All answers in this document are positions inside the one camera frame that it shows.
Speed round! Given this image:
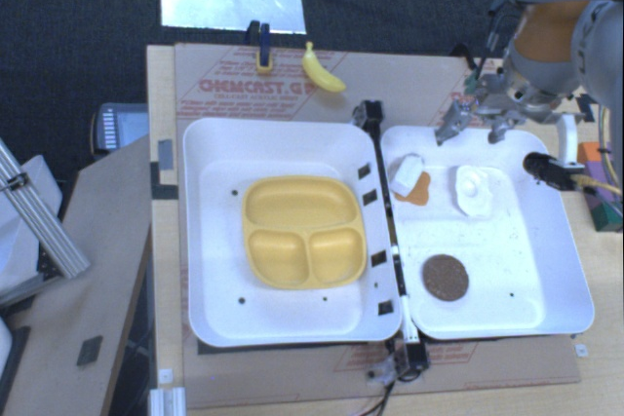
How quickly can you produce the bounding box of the black cylinder on white bracket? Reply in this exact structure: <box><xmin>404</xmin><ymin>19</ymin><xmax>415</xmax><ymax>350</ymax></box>
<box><xmin>522</xmin><ymin>112</ymin><xmax>586</xmax><ymax>192</ymax></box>

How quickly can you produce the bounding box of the orange cube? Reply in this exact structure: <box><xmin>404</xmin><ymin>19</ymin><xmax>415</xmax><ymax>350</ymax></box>
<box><xmin>577</xmin><ymin>141</ymin><xmax>607</xmax><ymax>166</ymax></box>

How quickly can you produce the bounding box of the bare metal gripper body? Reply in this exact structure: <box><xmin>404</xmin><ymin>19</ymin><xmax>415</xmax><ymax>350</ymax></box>
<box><xmin>471</xmin><ymin>73</ymin><xmax>566</xmax><ymax>125</ymax></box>

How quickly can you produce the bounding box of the brown cardboard board, red print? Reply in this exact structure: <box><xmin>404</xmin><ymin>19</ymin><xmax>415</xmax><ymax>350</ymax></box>
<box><xmin>174</xmin><ymin>42</ymin><xmax>582</xmax><ymax>410</ymax></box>

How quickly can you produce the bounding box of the white block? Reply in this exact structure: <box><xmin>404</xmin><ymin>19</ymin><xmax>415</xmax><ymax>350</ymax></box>
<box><xmin>389</xmin><ymin>152</ymin><xmax>426</xmax><ymax>194</ymax></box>

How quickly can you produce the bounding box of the orange flat slice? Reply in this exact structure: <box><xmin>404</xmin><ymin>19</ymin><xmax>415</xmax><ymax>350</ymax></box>
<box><xmin>392</xmin><ymin>170</ymin><xmax>432</xmax><ymax>207</ymax></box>

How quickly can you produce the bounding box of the brown round biscuit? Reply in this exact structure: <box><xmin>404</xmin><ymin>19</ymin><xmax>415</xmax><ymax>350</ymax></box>
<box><xmin>421</xmin><ymin>253</ymin><xmax>471</xmax><ymax>303</ymax></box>

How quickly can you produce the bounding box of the white fried egg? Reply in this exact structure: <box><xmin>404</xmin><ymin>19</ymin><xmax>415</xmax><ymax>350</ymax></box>
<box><xmin>454</xmin><ymin>164</ymin><xmax>493</xmax><ymax>218</ymax></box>

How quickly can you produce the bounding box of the yellow banana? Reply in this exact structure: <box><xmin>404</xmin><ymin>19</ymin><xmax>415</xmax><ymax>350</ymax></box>
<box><xmin>300</xmin><ymin>41</ymin><xmax>348</xmax><ymax>95</ymax></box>

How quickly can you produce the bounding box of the green block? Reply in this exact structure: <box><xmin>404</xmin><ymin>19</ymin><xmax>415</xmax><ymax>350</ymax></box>
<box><xmin>591</xmin><ymin>201</ymin><xmax>624</xmax><ymax>233</ymax></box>

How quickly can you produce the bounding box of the white plastic tray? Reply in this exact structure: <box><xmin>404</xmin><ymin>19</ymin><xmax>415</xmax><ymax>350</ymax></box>
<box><xmin>379</xmin><ymin>125</ymin><xmax>597</xmax><ymax>342</ymax></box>
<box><xmin>181</xmin><ymin>116</ymin><xmax>404</xmax><ymax>349</ymax></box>

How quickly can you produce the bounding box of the purple block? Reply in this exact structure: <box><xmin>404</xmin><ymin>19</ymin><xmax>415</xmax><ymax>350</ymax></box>
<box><xmin>583</xmin><ymin>160</ymin><xmax>624</xmax><ymax>206</ymax></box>

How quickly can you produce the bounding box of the yellow divided plate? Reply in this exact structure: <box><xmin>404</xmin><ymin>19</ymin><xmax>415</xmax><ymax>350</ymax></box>
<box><xmin>241</xmin><ymin>175</ymin><xmax>369</xmax><ymax>291</ymax></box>

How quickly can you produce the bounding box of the thin black and white rod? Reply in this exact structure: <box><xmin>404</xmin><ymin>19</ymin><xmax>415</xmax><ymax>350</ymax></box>
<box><xmin>369</xmin><ymin>124</ymin><xmax>416</xmax><ymax>343</ymax></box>

